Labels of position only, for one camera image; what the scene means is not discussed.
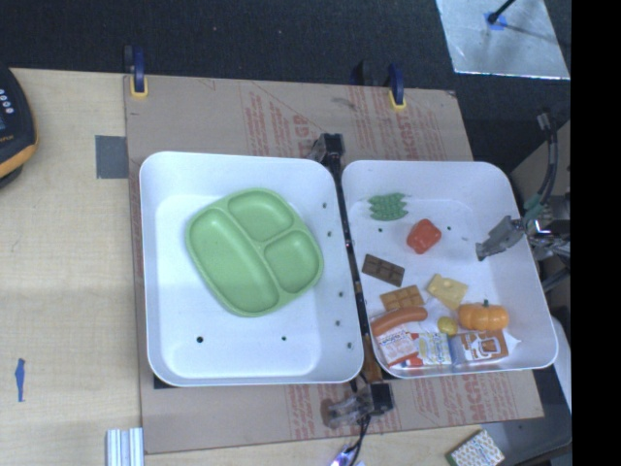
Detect green divided plate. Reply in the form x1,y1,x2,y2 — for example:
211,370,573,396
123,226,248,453
183,186,325,318

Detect brown chocolate bar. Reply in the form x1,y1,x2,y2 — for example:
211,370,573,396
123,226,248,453
361,253,407,288

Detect orange patterned small carton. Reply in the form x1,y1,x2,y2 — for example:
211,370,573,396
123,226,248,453
445,428,506,466

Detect yellow and white packet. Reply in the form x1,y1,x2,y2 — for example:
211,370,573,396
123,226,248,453
415,331,453,367

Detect red and white packet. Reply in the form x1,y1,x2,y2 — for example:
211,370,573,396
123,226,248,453
374,326,424,369

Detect green pea pods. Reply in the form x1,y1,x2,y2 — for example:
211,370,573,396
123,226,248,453
367,191,409,221

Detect orange bell pepper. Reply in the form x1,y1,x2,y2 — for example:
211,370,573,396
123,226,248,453
406,217,443,255

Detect white plastic tray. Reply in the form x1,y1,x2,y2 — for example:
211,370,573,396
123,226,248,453
341,159,559,381
139,150,365,388

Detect yellow cheese wedge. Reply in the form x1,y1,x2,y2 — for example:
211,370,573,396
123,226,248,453
426,273,470,311

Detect brown and white carton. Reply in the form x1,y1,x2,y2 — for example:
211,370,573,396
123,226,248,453
448,328,510,368

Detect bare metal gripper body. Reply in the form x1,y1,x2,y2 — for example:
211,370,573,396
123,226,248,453
526,195,572,262

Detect orange pumpkin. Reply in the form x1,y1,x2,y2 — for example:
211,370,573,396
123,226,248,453
457,299,510,332

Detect brown cardboard board red print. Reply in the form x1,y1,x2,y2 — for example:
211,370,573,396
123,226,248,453
123,74,545,455

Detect thin black rod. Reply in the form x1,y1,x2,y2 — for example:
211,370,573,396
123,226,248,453
329,155,384,383

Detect orange sausage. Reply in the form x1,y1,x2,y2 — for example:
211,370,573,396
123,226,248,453
369,306,429,338

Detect orange waffle biscuit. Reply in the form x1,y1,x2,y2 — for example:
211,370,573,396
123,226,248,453
378,283,426,313

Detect black block with wires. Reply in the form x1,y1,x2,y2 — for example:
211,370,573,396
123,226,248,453
322,381,394,429
310,132,346,164

